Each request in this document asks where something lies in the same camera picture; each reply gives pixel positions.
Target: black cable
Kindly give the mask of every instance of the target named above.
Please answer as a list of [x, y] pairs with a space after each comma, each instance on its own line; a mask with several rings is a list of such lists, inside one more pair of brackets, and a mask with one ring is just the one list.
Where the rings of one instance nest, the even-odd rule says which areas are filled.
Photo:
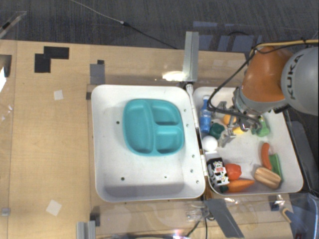
[[[111, 239], [115, 237], [106, 237], [103, 239]], [[161, 239], [174, 239], [173, 236], [167, 236], [167, 235], [140, 235], [140, 236], [135, 236], [135, 235], [123, 235], [120, 237], [116, 237], [115, 239], [139, 239], [139, 238], [161, 238]]]
[[189, 236], [191, 235], [191, 233], [193, 233], [193, 232], [195, 231], [195, 229], [198, 227], [198, 224], [199, 224], [200, 222], [201, 222], [201, 220], [199, 220], [199, 221], [195, 224], [195, 226], [192, 228], [192, 230], [187, 233], [186, 237], [189, 237]]
[[138, 32], [138, 33], [140, 33], [140, 34], [142, 34], [142, 35], [144, 35], [144, 36], [146, 36], [146, 37], [148, 37], [148, 38], [151, 38], [151, 39], [153, 39], [153, 40], [155, 40], [155, 41], [157, 41], [157, 42], [160, 42], [160, 43], [162, 43], [162, 44], [164, 44], [164, 45], [166, 45], [166, 46], [168, 46], [168, 47], [171, 47], [172, 49], [177, 49], [176, 47], [174, 47], [174, 46], [172, 46], [172, 45], [170, 45], [170, 44], [168, 44], [168, 43], [166, 43], [166, 42], [163, 42], [163, 41], [161, 41], [161, 40], [159, 40], [159, 39], [157, 39], [157, 38], [155, 38], [155, 37], [153, 37], [153, 36], [150, 36], [150, 35], [148, 35], [148, 34], [145, 34], [144, 32], [142, 32], [142, 31], [138, 30], [137, 28], [131, 26], [130, 24], [128, 24], [128, 23], [125, 22], [125, 21], [124, 21], [123, 23], [121, 23], [121, 24], [122, 24], [123, 26], [130, 27], [131, 29], [135, 30], [136, 32]]
[[159, 39], [157, 39], [157, 38], [155, 38], [155, 37], [153, 37], [153, 36], [150, 36], [150, 35], [148, 35], [148, 34], [143, 33], [142, 31], [140, 31], [140, 30], [138, 30], [137, 28], [131, 26], [130, 24], [128, 24], [128, 23], [125, 22], [125, 21], [122, 21], [122, 20], [119, 20], [119, 19], [116, 19], [116, 18], [107, 16], [107, 15], [105, 15], [105, 14], [102, 14], [102, 13], [100, 13], [100, 12], [94, 10], [93, 8], [88, 7], [87, 5], [85, 5], [85, 4], [83, 4], [83, 3], [80, 3], [80, 2], [78, 2], [78, 1], [76, 1], [76, 0], [69, 0], [69, 1], [74, 2], [74, 3], [76, 3], [76, 4], [78, 4], [79, 6], [82, 6], [82, 7], [84, 7], [84, 8], [87, 8], [88, 10], [90, 10], [90, 11], [92, 11], [92, 12], [94, 12], [94, 13], [96, 13], [96, 14], [102, 16], [102, 17], [105, 17], [105, 18], [108, 18], [108, 19], [110, 19], [110, 20], [112, 20], [112, 21], [118, 22], [118, 23], [120, 23], [120, 24], [123, 25], [123, 26], [128, 26], [128, 27], [132, 28], [133, 30], [137, 31], [138, 33], [140, 33], [140, 34], [142, 34], [142, 35], [144, 35], [144, 36], [146, 36], [146, 37], [148, 37], [148, 38], [151, 38], [151, 39], [153, 39], [153, 40], [155, 40], [155, 41], [158, 41], [158, 42], [160, 42], [160, 43], [162, 43], [162, 44], [164, 44], [164, 45], [166, 45], [166, 46], [168, 46], [168, 47], [171, 47], [171, 48], [173, 48], [173, 49], [177, 49], [176, 47], [174, 47], [174, 46], [172, 46], [172, 45], [170, 45], [170, 44], [168, 44], [168, 43], [165, 43], [165, 42], [163, 42], [163, 41], [161, 41], [161, 40], [159, 40]]
[[205, 228], [206, 228], [206, 236], [205, 236], [205, 238], [207, 239], [207, 237], [208, 237], [207, 220], [206, 220], [206, 218], [204, 218], [204, 220], [205, 220]]
[[232, 31], [228, 34], [228, 36], [233, 35], [233, 34], [242, 34], [242, 35], [247, 35], [250, 36], [248, 33], [243, 32], [243, 31]]
[[[284, 46], [280, 46], [278, 48], [274, 48], [270, 51], [261, 51], [261, 50], [258, 50], [256, 47], [260, 45], [260, 44], [257, 44], [255, 47], [253, 47], [252, 49], [256, 52], [259, 52], [261, 54], [268, 54], [268, 53], [271, 53], [271, 52], [274, 52], [274, 51], [277, 51], [277, 50], [280, 50], [280, 49], [283, 49], [283, 48], [287, 48], [287, 47], [291, 47], [291, 46], [296, 46], [296, 45], [303, 45], [302, 43], [299, 43], [299, 44], [289, 44], [289, 45], [284, 45]], [[246, 115], [243, 115], [243, 114], [240, 114], [240, 113], [236, 113], [236, 112], [232, 112], [232, 111], [226, 111], [224, 109], [219, 109], [217, 107], [215, 107], [212, 103], [211, 103], [211, 100], [212, 98], [215, 96], [215, 94], [221, 89], [223, 88], [228, 82], [230, 82], [247, 64], [248, 62], [254, 57], [255, 55], [255, 52], [244, 62], [244, 64], [235, 72], [233, 73], [226, 81], [224, 81], [219, 87], [217, 87], [214, 92], [211, 94], [211, 96], [209, 97], [208, 101], [207, 101], [207, 109], [211, 112], [218, 112], [218, 113], [221, 113], [221, 114], [229, 114], [229, 115], [232, 115], [232, 116], [236, 116], [236, 117], [239, 117], [239, 118], [242, 118], [242, 119], [245, 119], [245, 120], [252, 120], [254, 121], [258, 126], [260, 126], [260, 122], [259, 120], [257, 119], [254, 119], [252, 117], [249, 117], [249, 116], [246, 116]]]
[[253, 122], [255, 122], [258, 126], [260, 126], [260, 122], [258, 119], [254, 119], [252, 117], [240, 114], [240, 113], [236, 113], [236, 112], [231, 112], [231, 111], [225, 111], [224, 109], [219, 109], [217, 107], [215, 107], [211, 100], [212, 98], [215, 96], [215, 94], [221, 89], [223, 88], [228, 82], [230, 82], [247, 64], [248, 62], [254, 57], [255, 53], [253, 53], [245, 62], [244, 64], [241, 65], [241, 67], [239, 69], [237, 69], [237, 71], [235, 73], [233, 73], [226, 81], [224, 81], [219, 87], [217, 87], [214, 92], [211, 94], [211, 96], [209, 97], [208, 101], [207, 101], [207, 109], [211, 112], [217, 112], [217, 113], [221, 113], [221, 114], [229, 114], [232, 116], [236, 116], [239, 118], [242, 118], [244, 120], [252, 120]]

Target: gray carpet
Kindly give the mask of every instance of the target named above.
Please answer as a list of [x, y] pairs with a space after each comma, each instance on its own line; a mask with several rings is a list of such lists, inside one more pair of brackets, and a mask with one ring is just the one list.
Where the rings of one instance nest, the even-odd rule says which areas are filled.
[[[312, 38], [319, 0], [75, 0], [179, 49], [198, 31], [201, 50], [247, 52], [260, 41]], [[0, 0], [0, 23], [26, 17], [7, 39], [170, 48], [70, 0]], [[318, 164], [318, 117], [290, 111]]]

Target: clear acrylic panel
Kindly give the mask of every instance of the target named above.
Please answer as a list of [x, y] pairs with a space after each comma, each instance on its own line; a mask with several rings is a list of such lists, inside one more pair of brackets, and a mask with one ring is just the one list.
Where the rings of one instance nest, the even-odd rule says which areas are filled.
[[97, 239], [315, 238], [319, 200], [311, 194], [102, 205]]
[[7, 238], [17, 42], [0, 40], [0, 237]]

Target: cable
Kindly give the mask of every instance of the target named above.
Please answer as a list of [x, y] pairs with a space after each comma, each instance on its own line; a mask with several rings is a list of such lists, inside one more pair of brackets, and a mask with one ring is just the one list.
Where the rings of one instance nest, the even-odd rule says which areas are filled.
[[242, 35], [247, 35], [250, 36], [248, 33], [243, 32], [243, 31], [232, 31], [228, 34], [228, 36], [233, 35], [233, 34], [242, 34]]
[[189, 236], [191, 235], [191, 233], [193, 233], [193, 232], [195, 231], [195, 229], [198, 227], [198, 224], [199, 224], [200, 222], [201, 222], [201, 220], [199, 220], [199, 221], [195, 224], [195, 226], [192, 228], [192, 230], [187, 233], [186, 237], [189, 237]]
[[151, 39], [153, 39], [153, 40], [155, 40], [155, 41], [158, 41], [158, 42], [160, 42], [160, 43], [162, 43], [162, 44], [164, 44], [164, 45], [166, 45], [166, 46], [168, 46], [168, 47], [171, 47], [171, 48], [173, 48], [173, 49], [177, 49], [176, 47], [174, 47], [174, 46], [172, 46], [172, 45], [170, 45], [170, 44], [168, 44], [168, 43], [166, 43], [166, 42], [163, 42], [163, 41], [161, 41], [161, 40], [159, 40], [159, 39], [157, 39], [157, 38], [155, 38], [155, 37], [153, 37], [153, 36], [150, 36], [150, 35], [148, 35], [148, 34], [145, 34], [144, 32], [142, 32], [142, 31], [138, 30], [137, 28], [131, 26], [131, 25], [128, 24], [127, 22], [124, 22], [124, 23], [123, 23], [123, 26], [128, 26], [128, 27], [132, 28], [133, 30], [135, 30], [136, 32], [138, 32], [138, 33], [140, 33], [140, 34], [142, 34], [142, 35], [144, 35], [144, 36], [146, 36], [146, 37], [148, 37], [148, 38], [151, 38]]
[[142, 34], [142, 35], [144, 35], [144, 36], [146, 36], [146, 37], [148, 37], [148, 38], [151, 38], [151, 39], [153, 39], [153, 40], [155, 40], [155, 41], [157, 41], [157, 42], [160, 42], [160, 43], [162, 43], [162, 44], [164, 44], [164, 45], [166, 45], [166, 46], [168, 46], [168, 47], [171, 47], [171, 48], [173, 48], [173, 49], [177, 49], [176, 47], [174, 47], [174, 46], [172, 46], [172, 45], [170, 45], [170, 44], [168, 44], [168, 43], [166, 43], [166, 42], [163, 42], [163, 41], [161, 41], [161, 40], [159, 40], [159, 39], [157, 39], [157, 38], [155, 38], [155, 37], [153, 37], [153, 36], [150, 36], [150, 35], [148, 35], [148, 34], [145, 34], [144, 32], [142, 32], [142, 31], [138, 30], [137, 28], [131, 26], [130, 24], [128, 24], [128, 23], [125, 22], [125, 21], [118, 20], [118, 19], [116, 19], [116, 18], [113, 18], [113, 17], [107, 16], [107, 15], [105, 15], [105, 14], [102, 14], [102, 13], [98, 12], [97, 10], [94, 10], [93, 8], [88, 7], [87, 5], [85, 5], [85, 4], [83, 4], [83, 3], [80, 3], [80, 2], [78, 2], [78, 1], [76, 1], [76, 0], [69, 0], [69, 1], [74, 2], [74, 3], [80, 5], [80, 6], [84, 7], [84, 8], [87, 8], [88, 10], [90, 10], [90, 11], [92, 11], [92, 12], [94, 12], [94, 13], [96, 13], [96, 14], [102, 16], [102, 17], [105, 17], [105, 18], [108, 18], [108, 19], [110, 19], [110, 20], [116, 21], [116, 22], [120, 23], [120, 24], [123, 25], [123, 26], [128, 26], [128, 27], [130, 27], [131, 29], [135, 30], [136, 32], [138, 32], [138, 33], [140, 33], [140, 34]]
[[215, 94], [221, 89], [223, 88], [228, 82], [231, 81], [231, 79], [233, 79], [247, 64], [248, 62], [254, 57], [254, 53], [244, 62], [244, 64], [241, 65], [241, 67], [239, 69], [237, 69], [237, 71], [235, 73], [233, 73], [226, 81], [224, 81], [219, 87], [217, 87], [214, 92], [211, 94], [211, 96], [209, 97], [208, 101], [207, 101], [207, 109], [211, 112], [217, 112], [217, 113], [221, 113], [221, 114], [230, 114], [239, 118], [242, 118], [244, 120], [252, 120], [254, 123], [256, 123], [258, 126], [260, 126], [260, 122], [258, 119], [254, 119], [252, 117], [246, 116], [244, 114], [240, 114], [240, 113], [236, 113], [236, 112], [232, 112], [232, 111], [225, 111], [223, 109], [219, 109], [217, 107], [215, 107], [211, 100], [213, 99], [213, 97], [215, 96]]
[[120, 24], [122, 24], [122, 25], [124, 24], [124, 21], [121, 21], [121, 20], [118, 20], [118, 19], [116, 19], [116, 18], [112, 18], [112, 17], [106, 16], [105, 14], [102, 14], [102, 13], [100, 13], [100, 12], [98, 12], [98, 11], [96, 11], [96, 10], [94, 10], [94, 9], [92, 9], [92, 8], [90, 8], [90, 7], [88, 7], [88, 6], [86, 6], [85, 4], [82, 4], [82, 3], [78, 2], [78, 1], [76, 1], [76, 0], [69, 0], [69, 1], [72, 1], [72, 2], [78, 4], [78, 5], [82, 6], [82, 7], [85, 7], [85, 8], [91, 10], [92, 12], [95, 12], [96, 14], [98, 14], [98, 15], [100, 15], [100, 16], [103, 16], [103, 17], [108, 18], [108, 19], [110, 19], [110, 20], [116, 21], [116, 22], [118, 22], [118, 23], [120, 23]]
[[205, 236], [205, 238], [207, 239], [207, 237], [208, 237], [207, 220], [206, 220], [206, 218], [204, 218], [204, 220], [205, 220], [205, 229], [206, 229], [206, 236]]
[[103, 239], [139, 239], [139, 238], [161, 238], [161, 239], [174, 239], [174, 236], [167, 236], [167, 235], [140, 235], [140, 236], [135, 236], [135, 235], [123, 235], [120, 237], [106, 237]]
[[[294, 46], [294, 45], [318, 44], [318, 43], [319, 43], [318, 40], [295, 40], [295, 41], [267, 42], [267, 43], [257, 44], [255, 47], [252, 48], [252, 50], [250, 52], [250, 55], [249, 55], [249, 58], [244, 62], [244, 64], [235, 73], [233, 73], [226, 81], [224, 81], [219, 87], [217, 87], [214, 90], [214, 92], [211, 94], [211, 96], [209, 97], [209, 99], [207, 101], [207, 109], [209, 111], [212, 111], [212, 112], [218, 112], [218, 113], [221, 113], [221, 114], [229, 114], [229, 115], [232, 115], [232, 116], [243, 118], [245, 120], [252, 120], [258, 126], [260, 126], [260, 122], [259, 122], [258, 119], [254, 119], [252, 117], [249, 117], [249, 116], [246, 116], [246, 115], [243, 115], [243, 114], [240, 114], [240, 113], [236, 113], [236, 112], [232, 112], [232, 111], [226, 111], [224, 109], [219, 109], [219, 108], [215, 107], [212, 104], [212, 102], [211, 102], [212, 98], [215, 96], [215, 94], [222, 87], [224, 87], [228, 82], [230, 82], [231, 79], [233, 79], [235, 77], [235, 75], [237, 75], [248, 64], [248, 62], [254, 57], [255, 51], [257, 51], [259, 53], [262, 53], [262, 54], [268, 54], [268, 53], [274, 52], [276, 50], [287, 48], [287, 47]], [[266, 47], [266, 46], [279, 46], [279, 47], [278, 48], [274, 48], [274, 49], [272, 49], [270, 51], [267, 51], [267, 52], [264, 52], [264, 51], [261, 51], [261, 50], [258, 49], [260, 47]]]
[[266, 47], [266, 46], [293, 46], [293, 45], [303, 45], [303, 44], [318, 44], [318, 40], [294, 40], [294, 41], [283, 41], [283, 42], [265, 42], [265, 43], [259, 43], [255, 47], [252, 48], [250, 51], [249, 56], [254, 53], [254, 51], [259, 51], [258, 48], [260, 47]]
[[315, 39], [316, 37], [318, 37], [318, 33], [319, 33], [319, 31], [317, 31], [317, 32], [313, 35], [312, 39]]

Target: blue bottle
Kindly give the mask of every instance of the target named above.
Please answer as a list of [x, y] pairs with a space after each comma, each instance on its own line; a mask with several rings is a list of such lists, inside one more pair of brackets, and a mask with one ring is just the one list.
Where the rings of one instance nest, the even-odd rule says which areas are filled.
[[207, 109], [208, 99], [209, 96], [203, 97], [204, 105], [199, 112], [199, 128], [202, 133], [209, 133], [210, 130], [211, 112]]

